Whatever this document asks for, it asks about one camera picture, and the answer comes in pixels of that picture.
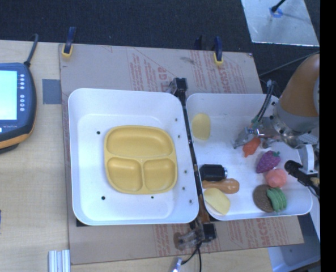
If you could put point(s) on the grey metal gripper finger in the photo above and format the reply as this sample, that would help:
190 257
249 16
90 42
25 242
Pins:
267 143
243 136

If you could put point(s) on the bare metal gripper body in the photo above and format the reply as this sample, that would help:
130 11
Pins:
269 129

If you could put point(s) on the orange carrot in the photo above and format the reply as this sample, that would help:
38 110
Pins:
251 147

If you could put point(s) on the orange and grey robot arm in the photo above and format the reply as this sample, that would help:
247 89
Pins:
301 89

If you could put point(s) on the purple grapes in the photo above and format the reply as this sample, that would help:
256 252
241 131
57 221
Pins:
267 161

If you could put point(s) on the white plastic tray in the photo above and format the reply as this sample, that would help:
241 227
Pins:
88 157
227 152

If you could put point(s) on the pink toy peach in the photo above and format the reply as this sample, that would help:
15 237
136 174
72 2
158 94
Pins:
276 178

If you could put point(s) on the pale yellow oval toy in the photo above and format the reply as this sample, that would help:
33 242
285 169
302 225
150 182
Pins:
201 126

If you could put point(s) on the black can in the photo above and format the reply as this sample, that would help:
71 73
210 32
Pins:
211 172

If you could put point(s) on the thin black rod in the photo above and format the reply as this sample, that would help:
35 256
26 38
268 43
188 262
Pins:
191 146

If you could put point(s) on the brown round biscuit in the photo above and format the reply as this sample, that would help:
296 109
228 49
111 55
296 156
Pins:
260 198

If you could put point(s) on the green pea pods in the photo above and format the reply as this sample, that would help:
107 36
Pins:
276 199

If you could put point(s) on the pale yellow toy wedge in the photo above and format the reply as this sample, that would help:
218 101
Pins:
217 200

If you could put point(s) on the yellow divided plate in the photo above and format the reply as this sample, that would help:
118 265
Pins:
139 143

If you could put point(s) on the brown cardboard board red print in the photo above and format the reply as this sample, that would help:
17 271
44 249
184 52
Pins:
105 67

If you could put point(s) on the black cylinder on white bracket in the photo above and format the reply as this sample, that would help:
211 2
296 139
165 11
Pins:
296 171

